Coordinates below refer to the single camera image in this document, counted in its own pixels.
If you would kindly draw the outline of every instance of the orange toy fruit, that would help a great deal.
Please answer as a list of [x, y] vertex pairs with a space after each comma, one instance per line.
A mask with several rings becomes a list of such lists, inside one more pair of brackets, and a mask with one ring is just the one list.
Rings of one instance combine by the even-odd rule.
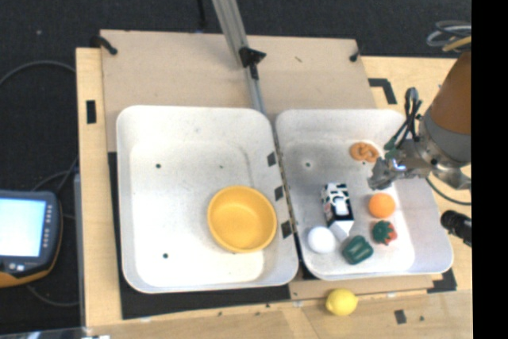
[[395, 212], [395, 200], [389, 194], [378, 192], [368, 202], [368, 210], [376, 218], [388, 218]]

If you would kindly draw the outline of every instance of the black tape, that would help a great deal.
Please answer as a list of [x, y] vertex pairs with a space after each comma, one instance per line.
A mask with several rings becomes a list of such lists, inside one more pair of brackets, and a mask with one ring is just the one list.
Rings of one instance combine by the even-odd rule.
[[457, 290], [457, 281], [451, 268], [441, 275], [443, 279], [433, 281], [434, 287], [427, 290], [428, 294]]
[[97, 123], [97, 110], [95, 101], [87, 101], [87, 124]]
[[283, 186], [281, 185], [280, 187], [275, 189], [275, 200], [279, 201], [279, 199], [281, 199], [283, 196], [284, 196], [284, 189], [283, 189]]
[[275, 158], [275, 152], [272, 152], [268, 157], [268, 167], [271, 167], [272, 165], [277, 164], [277, 159]]
[[406, 314], [404, 314], [404, 310], [396, 310], [395, 311], [395, 319], [397, 320], [397, 324], [401, 325], [402, 323], [407, 322]]
[[391, 87], [391, 83], [388, 82], [388, 79], [369, 78], [368, 84], [370, 87], [382, 87], [388, 104], [397, 105], [397, 98], [395, 97], [394, 90]]
[[291, 228], [291, 223], [289, 221], [285, 221], [280, 225], [281, 229], [283, 230], [283, 239], [285, 239], [288, 236], [291, 236], [293, 233], [293, 229]]

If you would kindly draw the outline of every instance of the yellow lemon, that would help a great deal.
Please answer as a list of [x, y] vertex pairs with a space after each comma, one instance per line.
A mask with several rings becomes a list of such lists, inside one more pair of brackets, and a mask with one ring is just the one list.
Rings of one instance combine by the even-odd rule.
[[337, 288], [328, 294], [325, 305], [332, 314], [350, 315], [358, 305], [358, 297], [346, 288]]

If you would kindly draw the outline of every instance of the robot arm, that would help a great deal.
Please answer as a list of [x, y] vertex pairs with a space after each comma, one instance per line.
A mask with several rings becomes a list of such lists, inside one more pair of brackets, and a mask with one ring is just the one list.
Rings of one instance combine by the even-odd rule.
[[384, 189], [396, 179], [426, 178], [433, 173], [457, 190], [471, 189], [471, 179], [460, 170], [471, 163], [471, 51], [460, 55], [423, 117], [417, 116], [420, 105], [417, 91], [410, 88], [406, 121], [385, 145], [385, 157], [375, 163], [370, 188]]

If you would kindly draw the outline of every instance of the black carpet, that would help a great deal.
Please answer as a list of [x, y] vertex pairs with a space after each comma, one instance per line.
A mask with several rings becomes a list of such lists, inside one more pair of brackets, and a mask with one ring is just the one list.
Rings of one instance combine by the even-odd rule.
[[[248, 34], [354, 38], [367, 56], [448, 56], [425, 39], [441, 20], [471, 21], [471, 0], [239, 0]], [[204, 0], [206, 33], [220, 28]], [[190, 31], [196, 0], [0, 0], [0, 80], [22, 64], [75, 64], [100, 29]], [[41, 65], [0, 85], [0, 188], [29, 190], [69, 168], [78, 152], [75, 77]], [[58, 180], [47, 187], [52, 188]], [[71, 183], [61, 195], [74, 211]], [[78, 298], [75, 225], [66, 218], [54, 272], [33, 286], [56, 302]], [[25, 287], [0, 290], [0, 334], [78, 326], [77, 307], [49, 306]]]

